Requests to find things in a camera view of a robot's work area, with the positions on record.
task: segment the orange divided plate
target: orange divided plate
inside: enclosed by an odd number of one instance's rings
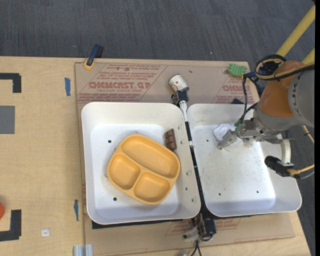
[[[148,205],[166,198],[179,172],[180,161],[172,151],[140,134],[126,137],[107,166],[114,186]]]

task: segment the cardboard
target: cardboard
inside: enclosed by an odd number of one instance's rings
[[[97,101],[170,103],[173,90],[168,81],[176,74],[180,74],[190,87],[189,106],[195,103],[230,104],[235,98],[244,101],[242,79],[227,72],[230,63],[220,62],[214,66],[165,65],[150,62],[96,63],[92,70],[84,69],[83,63],[75,64],[85,243],[93,244],[95,255],[141,254],[193,248],[195,245],[192,241],[183,240],[183,232],[192,228],[190,219],[93,229],[86,209],[82,108],[89,102]],[[241,65],[248,67],[246,62],[241,62]],[[246,90],[249,104],[259,100],[253,83],[248,81]],[[202,242],[201,246],[294,236],[289,215],[286,213],[219,219],[216,225],[218,232],[214,239]]]

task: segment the dark gray floor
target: dark gray floor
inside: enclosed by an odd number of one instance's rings
[[[0,0],[0,55],[256,61],[274,54],[313,5],[311,0]],[[286,56],[300,60],[315,46],[313,23]],[[300,127],[289,135],[292,161],[314,163]],[[299,181],[298,211],[312,255],[315,179]]]

